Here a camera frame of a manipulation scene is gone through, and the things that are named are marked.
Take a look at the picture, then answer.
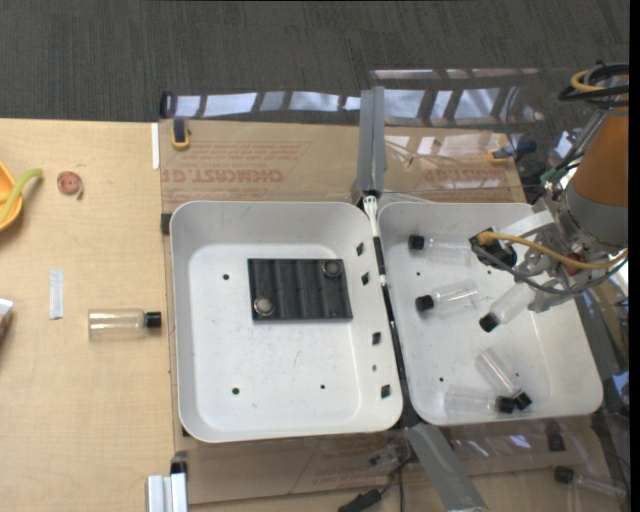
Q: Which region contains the orange divided plate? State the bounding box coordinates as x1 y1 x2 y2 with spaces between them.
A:
0 159 25 233

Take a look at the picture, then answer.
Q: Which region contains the black ridged rack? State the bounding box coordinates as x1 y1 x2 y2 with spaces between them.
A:
246 257 355 324

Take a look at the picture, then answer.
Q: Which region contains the pink doughnut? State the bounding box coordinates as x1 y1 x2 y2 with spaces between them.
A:
55 170 85 198

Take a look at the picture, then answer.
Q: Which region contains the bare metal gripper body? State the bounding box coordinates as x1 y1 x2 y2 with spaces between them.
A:
533 213 620 297

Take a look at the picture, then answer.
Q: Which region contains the clear plastic bottle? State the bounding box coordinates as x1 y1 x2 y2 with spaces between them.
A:
414 279 482 315
553 465 627 502
87 307 163 343
407 233 472 262
474 348 534 413
443 386 517 416
478 281 537 334

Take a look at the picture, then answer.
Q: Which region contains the white plastic tray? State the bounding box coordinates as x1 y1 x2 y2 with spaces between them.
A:
376 200 605 428
168 200 405 445

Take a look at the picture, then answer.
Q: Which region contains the brown cardboard board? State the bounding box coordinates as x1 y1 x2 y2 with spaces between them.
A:
158 117 617 506

